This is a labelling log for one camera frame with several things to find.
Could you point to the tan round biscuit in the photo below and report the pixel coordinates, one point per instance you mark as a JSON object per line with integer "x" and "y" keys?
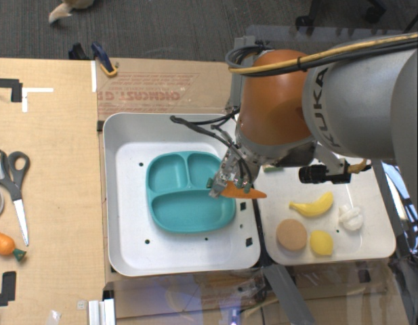
{"x": 291, "y": 235}

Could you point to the yellow banana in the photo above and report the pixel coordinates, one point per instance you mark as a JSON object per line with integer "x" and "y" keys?
{"x": 313, "y": 207}

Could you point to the brown cardboard board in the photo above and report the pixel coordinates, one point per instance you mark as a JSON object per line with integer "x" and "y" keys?
{"x": 154, "y": 90}

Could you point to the black cylinder on white bracket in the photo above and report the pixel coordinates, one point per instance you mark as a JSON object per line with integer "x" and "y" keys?
{"x": 313, "y": 174}

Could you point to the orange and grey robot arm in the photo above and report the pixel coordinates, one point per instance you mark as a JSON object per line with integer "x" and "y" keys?
{"x": 351, "y": 113}

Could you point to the teal divided plate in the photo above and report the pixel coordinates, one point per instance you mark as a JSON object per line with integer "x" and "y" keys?
{"x": 188, "y": 212}

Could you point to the yellow lemon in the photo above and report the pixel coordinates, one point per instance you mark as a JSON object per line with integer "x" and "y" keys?
{"x": 321, "y": 243}

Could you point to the white toy garlic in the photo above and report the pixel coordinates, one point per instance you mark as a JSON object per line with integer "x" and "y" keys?
{"x": 351, "y": 218}

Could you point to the orange carrot with green top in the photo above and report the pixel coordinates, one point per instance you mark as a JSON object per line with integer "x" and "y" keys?
{"x": 2, "y": 243}

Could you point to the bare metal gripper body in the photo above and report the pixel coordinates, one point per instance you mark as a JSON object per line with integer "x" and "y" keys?
{"x": 236, "y": 164}

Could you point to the orange toy carrot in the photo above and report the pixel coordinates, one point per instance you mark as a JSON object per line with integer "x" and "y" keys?
{"x": 234, "y": 191}

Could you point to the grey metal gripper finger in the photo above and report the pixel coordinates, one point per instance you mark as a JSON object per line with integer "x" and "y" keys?
{"x": 217, "y": 187}

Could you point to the white plastic tray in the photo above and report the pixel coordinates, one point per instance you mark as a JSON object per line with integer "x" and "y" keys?
{"x": 364, "y": 245}
{"x": 134, "y": 195}

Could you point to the black office chair base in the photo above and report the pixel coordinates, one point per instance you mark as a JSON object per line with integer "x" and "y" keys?
{"x": 317, "y": 2}

